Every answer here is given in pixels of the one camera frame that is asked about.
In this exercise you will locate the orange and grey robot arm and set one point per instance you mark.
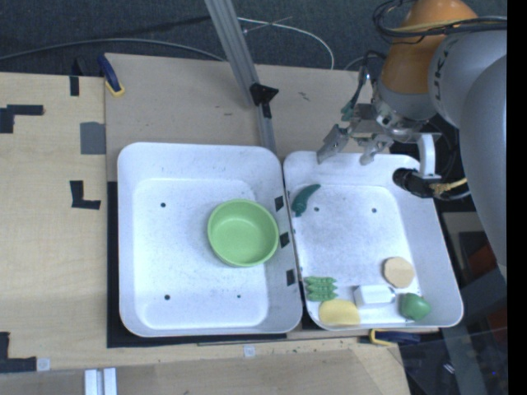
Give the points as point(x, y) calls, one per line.
point(473, 109)

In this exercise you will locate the green bell pepper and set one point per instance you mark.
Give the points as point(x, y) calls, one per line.
point(415, 306)

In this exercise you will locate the green pea pods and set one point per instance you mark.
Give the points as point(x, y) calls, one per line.
point(321, 289)

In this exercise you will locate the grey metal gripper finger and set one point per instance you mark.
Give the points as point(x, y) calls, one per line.
point(374, 150)
point(334, 140)

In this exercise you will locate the white plastic tray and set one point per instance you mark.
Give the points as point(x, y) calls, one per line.
point(177, 241)
point(350, 237)

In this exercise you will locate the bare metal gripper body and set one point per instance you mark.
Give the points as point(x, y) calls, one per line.
point(372, 124)

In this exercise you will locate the black cylinder on white bracket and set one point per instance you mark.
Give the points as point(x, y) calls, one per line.
point(413, 179)

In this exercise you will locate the green bowl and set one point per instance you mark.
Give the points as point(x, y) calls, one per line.
point(243, 233)

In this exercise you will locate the white box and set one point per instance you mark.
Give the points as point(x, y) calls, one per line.
point(374, 295)

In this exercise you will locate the dark green chili pepper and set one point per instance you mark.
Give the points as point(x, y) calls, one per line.
point(301, 200)

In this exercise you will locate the beige round biscuit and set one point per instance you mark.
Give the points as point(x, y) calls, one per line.
point(398, 272)

